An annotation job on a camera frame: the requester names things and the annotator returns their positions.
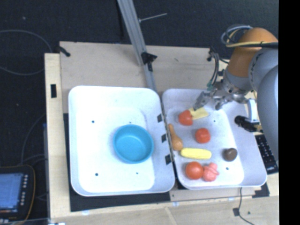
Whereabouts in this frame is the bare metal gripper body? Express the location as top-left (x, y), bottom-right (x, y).
top-left (209, 80), bottom-right (249, 104)

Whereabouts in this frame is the white plastic tray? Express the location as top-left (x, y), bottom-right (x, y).
top-left (161, 88), bottom-right (268, 191)
top-left (67, 85), bottom-right (176, 197)

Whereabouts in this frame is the black keyboard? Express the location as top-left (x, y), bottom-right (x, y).
top-left (255, 134), bottom-right (279, 175)

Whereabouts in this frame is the yellow corn cob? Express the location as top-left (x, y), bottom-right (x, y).
top-left (180, 147), bottom-right (212, 160)

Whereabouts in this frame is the pale yellow toy wedge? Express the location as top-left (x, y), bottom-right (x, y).
top-left (188, 107), bottom-right (210, 120)

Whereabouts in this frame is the pale wood board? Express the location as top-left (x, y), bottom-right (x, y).
top-left (59, 41), bottom-right (263, 202)

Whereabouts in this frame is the orange-brown toy pear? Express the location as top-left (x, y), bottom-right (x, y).
top-left (167, 123), bottom-right (184, 151)

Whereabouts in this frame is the blue bowl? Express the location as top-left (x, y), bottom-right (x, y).
top-left (112, 124), bottom-right (155, 165)

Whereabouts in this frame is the pink toy food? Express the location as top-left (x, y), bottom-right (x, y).
top-left (202, 162), bottom-right (220, 182)

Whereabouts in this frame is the black cylinder on white bracket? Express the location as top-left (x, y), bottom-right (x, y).
top-left (234, 98), bottom-right (263, 133)

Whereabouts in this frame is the red tomato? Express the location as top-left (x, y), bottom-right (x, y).
top-left (195, 127), bottom-right (211, 144)
top-left (178, 109), bottom-right (194, 127)
top-left (185, 161), bottom-right (204, 180)

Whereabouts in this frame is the brown round toy food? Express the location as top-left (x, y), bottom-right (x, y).
top-left (222, 147), bottom-right (238, 162)

